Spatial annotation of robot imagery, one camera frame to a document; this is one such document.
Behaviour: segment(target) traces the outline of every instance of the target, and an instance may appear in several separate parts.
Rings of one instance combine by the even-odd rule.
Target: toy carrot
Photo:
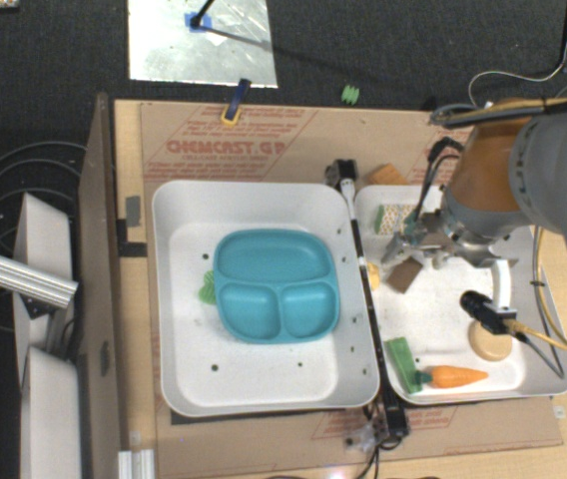
[[[430,383],[437,388],[453,388],[468,385],[487,378],[485,371],[468,369],[466,367],[454,367],[453,365],[437,365],[429,372],[418,371],[417,381]]]

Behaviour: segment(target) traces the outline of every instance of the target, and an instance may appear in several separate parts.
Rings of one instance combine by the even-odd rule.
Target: white tray
[[[414,205],[420,187],[367,187],[356,197],[363,251],[371,262],[379,264],[389,237],[378,236],[374,220],[380,205]],[[440,192],[430,191],[424,204],[426,211],[439,206]],[[517,258],[510,267],[512,282],[511,306],[518,309],[518,319],[542,331],[543,323],[530,285],[532,234],[522,228],[512,233],[510,240],[498,243],[494,252],[505,258]],[[400,381],[391,360],[387,360],[390,383],[402,398],[414,404],[436,404],[463,401],[501,399],[509,397],[553,395],[567,391],[567,351],[557,350],[565,371],[559,378],[528,346],[514,340],[512,353],[499,362],[480,358],[470,348],[467,332],[472,319],[459,304],[460,296],[469,289],[493,296],[490,269],[477,269],[463,259],[455,258],[444,269],[434,270],[430,261],[419,273],[406,294],[401,294],[384,282],[373,292],[373,300],[382,340],[406,337],[418,368],[434,365],[458,365],[484,370],[489,377],[477,383],[453,389],[423,386],[423,390],[408,393]],[[560,326],[560,320],[549,292],[546,297],[550,313]],[[550,357],[549,346],[535,340]]]
[[[379,374],[344,199],[323,185],[174,181],[153,199],[161,382],[187,416],[362,406]],[[292,229],[320,238],[340,297],[332,333],[312,342],[250,344],[199,301],[220,240],[245,229]]]

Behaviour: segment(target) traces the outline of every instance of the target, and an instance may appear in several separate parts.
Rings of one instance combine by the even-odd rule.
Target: green sponge
[[[405,390],[410,394],[420,392],[422,389],[421,384],[425,378],[421,377],[419,371],[416,370],[412,352],[407,345],[405,337],[387,340],[385,349],[396,367],[401,384]]]
[[[207,271],[204,275],[204,286],[200,289],[199,298],[203,303],[215,305],[217,299],[215,298],[215,274],[212,270]]]

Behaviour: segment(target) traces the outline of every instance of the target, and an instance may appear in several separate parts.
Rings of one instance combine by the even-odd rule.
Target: metal plate
[[[206,0],[128,1],[131,79],[277,87],[266,0],[216,0],[204,31],[187,16]]]

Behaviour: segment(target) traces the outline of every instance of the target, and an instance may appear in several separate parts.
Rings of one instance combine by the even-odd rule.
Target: yellow cable
[[[541,261],[539,260],[539,258],[541,255],[540,251],[541,251],[541,243],[543,241],[544,231],[545,229],[538,228],[538,240],[536,244],[536,250],[534,251],[535,254],[534,262],[536,263],[534,288],[537,290],[539,294],[539,305],[543,310],[543,313],[545,314],[545,318],[547,319],[547,322],[549,323],[550,327],[552,328],[556,336],[559,338],[559,340],[564,344],[564,346],[558,346],[558,347],[560,347],[561,349],[567,349],[567,338],[565,337],[565,335],[563,335],[563,333],[561,333],[561,330],[558,329],[558,326],[554,322],[554,319],[552,319],[552,316],[550,315],[550,311],[547,308],[545,293],[543,292],[542,285],[539,283],[541,281]]]
[[[527,324],[524,324],[521,321],[517,321],[516,319],[504,319],[503,323],[505,324],[505,326],[508,327],[508,329],[512,333],[527,333],[529,335],[538,337],[541,340],[544,340],[545,342],[551,344],[552,346],[556,346],[558,348],[565,349],[567,351],[567,344],[564,344],[563,342],[559,342],[558,340],[553,339],[552,337],[548,337],[545,333],[536,331],[534,328],[530,328]]]

